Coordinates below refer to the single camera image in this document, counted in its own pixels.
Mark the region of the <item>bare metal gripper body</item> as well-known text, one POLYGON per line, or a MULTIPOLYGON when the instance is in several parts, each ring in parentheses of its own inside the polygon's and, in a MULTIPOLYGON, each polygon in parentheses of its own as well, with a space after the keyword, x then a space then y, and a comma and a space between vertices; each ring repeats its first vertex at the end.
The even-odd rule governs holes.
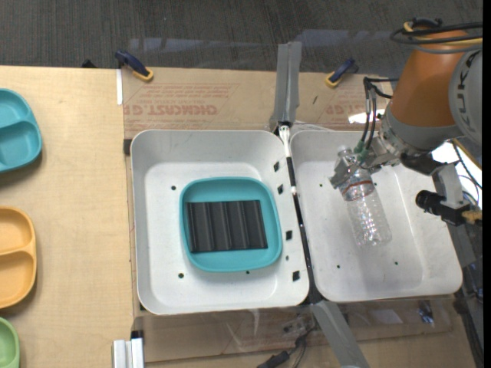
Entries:
POLYGON ((375 169, 382 166, 396 166, 407 144, 392 133, 382 133, 374 136, 369 142, 370 146, 364 149, 361 159, 370 161, 375 169))

